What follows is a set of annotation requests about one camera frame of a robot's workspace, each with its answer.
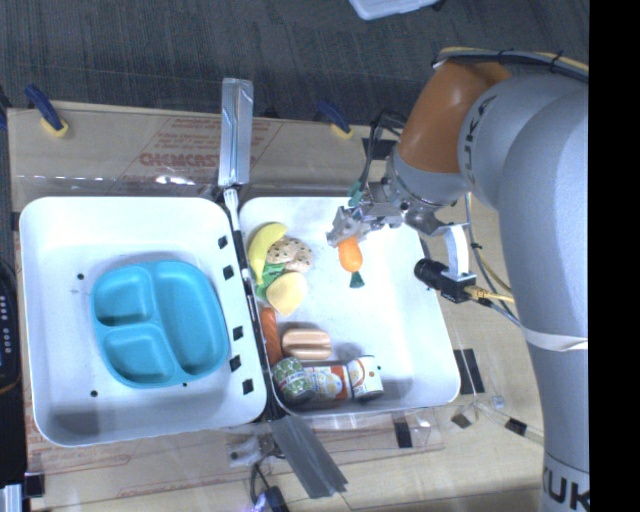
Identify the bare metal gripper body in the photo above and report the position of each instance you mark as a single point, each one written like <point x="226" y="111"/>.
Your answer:
<point x="387" y="207"/>

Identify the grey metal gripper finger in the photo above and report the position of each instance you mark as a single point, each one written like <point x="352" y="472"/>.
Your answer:
<point x="342" y="225"/>
<point x="366" y="230"/>

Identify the orange carrot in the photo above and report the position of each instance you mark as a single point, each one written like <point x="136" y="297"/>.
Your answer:
<point x="350" y="255"/>

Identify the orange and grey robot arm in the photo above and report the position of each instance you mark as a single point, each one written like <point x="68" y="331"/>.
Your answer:
<point x="530" y="165"/>

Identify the tan speckled biscuit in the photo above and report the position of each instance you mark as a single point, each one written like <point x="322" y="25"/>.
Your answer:
<point x="294" y="252"/>

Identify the yellow banana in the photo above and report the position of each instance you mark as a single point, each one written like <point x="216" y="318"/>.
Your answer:
<point x="261" y="245"/>

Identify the pale yellow rounded toy food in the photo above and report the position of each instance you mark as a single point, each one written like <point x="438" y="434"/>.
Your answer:
<point x="287" y="292"/>

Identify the green lettuce leaf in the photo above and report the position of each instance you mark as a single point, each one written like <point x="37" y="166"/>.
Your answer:
<point x="269" y="274"/>

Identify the white plastic tray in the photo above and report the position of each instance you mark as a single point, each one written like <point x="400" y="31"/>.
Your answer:
<point x="60" y="310"/>
<point x="400" y="340"/>

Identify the tan hot dog bun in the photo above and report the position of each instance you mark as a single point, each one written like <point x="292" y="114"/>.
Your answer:
<point x="306" y="344"/>

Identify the orange sausage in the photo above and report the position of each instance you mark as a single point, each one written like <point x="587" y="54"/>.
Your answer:
<point x="270" y="335"/>

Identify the white and orange can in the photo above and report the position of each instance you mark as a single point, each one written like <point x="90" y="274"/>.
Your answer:
<point x="365" y="377"/>

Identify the orange and white carton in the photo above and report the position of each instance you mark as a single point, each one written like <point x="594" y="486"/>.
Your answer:
<point x="330" y="384"/>

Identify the green pea can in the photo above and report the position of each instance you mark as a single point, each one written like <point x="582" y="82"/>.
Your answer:
<point x="291" y="377"/>

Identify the blue divided plate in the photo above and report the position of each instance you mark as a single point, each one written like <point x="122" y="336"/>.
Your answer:
<point x="165" y="320"/>

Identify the brown cardboard board red print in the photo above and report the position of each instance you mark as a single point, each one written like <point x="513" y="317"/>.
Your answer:
<point x="125" y="150"/>

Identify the black cylinder on white bracket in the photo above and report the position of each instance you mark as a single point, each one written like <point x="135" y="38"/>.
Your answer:
<point x="442" y="277"/>

